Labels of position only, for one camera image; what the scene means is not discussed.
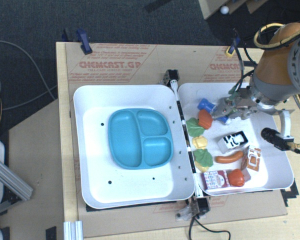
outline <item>orange toy vegetable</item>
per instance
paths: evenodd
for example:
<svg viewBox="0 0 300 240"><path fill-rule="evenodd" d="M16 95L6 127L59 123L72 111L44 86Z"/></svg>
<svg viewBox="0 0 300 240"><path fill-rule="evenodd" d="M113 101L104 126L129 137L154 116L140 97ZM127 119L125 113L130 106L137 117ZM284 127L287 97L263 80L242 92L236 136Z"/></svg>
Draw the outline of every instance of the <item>orange toy vegetable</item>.
<svg viewBox="0 0 300 240"><path fill-rule="evenodd" d="M205 109L199 111L199 122L198 125L204 129L209 129L212 125L213 118Z"/></svg>
<svg viewBox="0 0 300 240"><path fill-rule="evenodd" d="M245 178L240 169L234 169L228 174L229 183L234 187L242 187L245 184Z"/></svg>
<svg viewBox="0 0 300 240"><path fill-rule="evenodd" d="M241 150L239 150L239 151L235 152L234 154L231 154L228 156L218 155L215 157L215 161L219 164L229 164L229 163L238 161L243 156L244 156L244 153Z"/></svg>

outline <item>green leaf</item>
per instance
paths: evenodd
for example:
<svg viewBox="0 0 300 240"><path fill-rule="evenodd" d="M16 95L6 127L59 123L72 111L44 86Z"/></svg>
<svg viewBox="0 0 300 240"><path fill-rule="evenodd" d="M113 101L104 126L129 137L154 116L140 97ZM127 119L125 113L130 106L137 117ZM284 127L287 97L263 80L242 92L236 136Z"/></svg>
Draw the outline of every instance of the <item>green leaf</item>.
<svg viewBox="0 0 300 240"><path fill-rule="evenodd" d="M212 155L207 149L197 149L193 152L195 160L203 167L211 167L214 165Z"/></svg>
<svg viewBox="0 0 300 240"><path fill-rule="evenodd" d="M200 135L202 135L205 131L205 129L203 127L201 127L200 125L198 125L199 120L195 119L194 117L190 118L188 121L186 121L186 127L188 130L188 134L191 137L198 137Z"/></svg>

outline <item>small box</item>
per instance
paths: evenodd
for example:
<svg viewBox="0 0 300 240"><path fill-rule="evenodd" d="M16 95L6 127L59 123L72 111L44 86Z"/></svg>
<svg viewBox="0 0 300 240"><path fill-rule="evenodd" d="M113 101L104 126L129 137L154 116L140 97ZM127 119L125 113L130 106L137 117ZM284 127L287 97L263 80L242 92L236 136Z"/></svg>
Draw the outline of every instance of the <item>small box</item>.
<svg viewBox="0 0 300 240"><path fill-rule="evenodd" d="M225 170L207 171L201 174L204 190L222 189L230 187Z"/></svg>
<svg viewBox="0 0 300 240"><path fill-rule="evenodd" d="M260 159L261 149L250 145L242 158L241 164L241 171L246 182L259 173Z"/></svg>

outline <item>table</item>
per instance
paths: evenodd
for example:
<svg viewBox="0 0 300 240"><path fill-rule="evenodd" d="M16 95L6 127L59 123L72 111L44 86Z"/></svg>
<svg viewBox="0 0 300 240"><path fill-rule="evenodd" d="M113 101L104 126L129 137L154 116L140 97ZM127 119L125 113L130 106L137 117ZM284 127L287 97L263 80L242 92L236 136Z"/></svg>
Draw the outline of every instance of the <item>table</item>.
<svg viewBox="0 0 300 240"><path fill-rule="evenodd" d="M74 148L72 141L72 126L71 119L69 117L69 111L71 110L70 104L72 98L69 95L69 82L68 82L68 61L69 59L75 60L75 58L69 58L67 54L66 46L74 46L76 49L79 47L78 43L56 43L56 58L57 58L57 77L58 77L58 100L59 100L59 116L60 116L60 142L61 142L61 160L62 160L62 185L63 185L63 207L64 207L64 221L75 222L79 219L77 190L76 190L76 175L74 165ZM214 67L222 68L218 63L215 63L220 55L220 51L224 51L223 47L200 47L200 46L181 46L181 45L162 45L155 46L156 50L149 51L149 54L157 53L160 58L170 58L167 62L167 67L173 66L173 62L180 56L183 56L183 63L187 62L188 67L194 67L194 65L203 65L205 61L213 64ZM262 51L259 49L250 49L250 56L259 61ZM190 71L185 77L184 81L198 81L195 75L192 75ZM286 109L296 109L291 114L292 129L291 135L295 137L295 142L300 143L300 111L297 109L294 101L291 99L285 104L280 104L279 107ZM300 155L292 152L287 152L291 167L295 175L295 182L298 187L299 195L295 199L289 199L287 207L287 215L238 220L232 222L223 222L209 224L207 227L211 230L229 230L233 239L300 239ZM100 237L90 237L89 239L100 240L114 240L114 239L187 239L187 227L175 227L161 230L149 230L143 232L125 233L117 235L105 235ZM213 234L211 232L203 231L200 227L195 226L192 230L193 239L227 239L226 234Z"/></svg>

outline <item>white ball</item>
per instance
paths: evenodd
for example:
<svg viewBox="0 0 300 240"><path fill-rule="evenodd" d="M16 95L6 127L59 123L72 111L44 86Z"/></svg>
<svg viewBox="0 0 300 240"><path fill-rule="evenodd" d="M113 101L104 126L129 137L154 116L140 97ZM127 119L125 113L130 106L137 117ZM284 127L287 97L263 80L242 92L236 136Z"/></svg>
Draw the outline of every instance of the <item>white ball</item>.
<svg viewBox="0 0 300 240"><path fill-rule="evenodd" d="M220 12L222 13L222 14L227 14L228 12L229 12L229 7L228 6L222 6L221 8L220 8Z"/></svg>

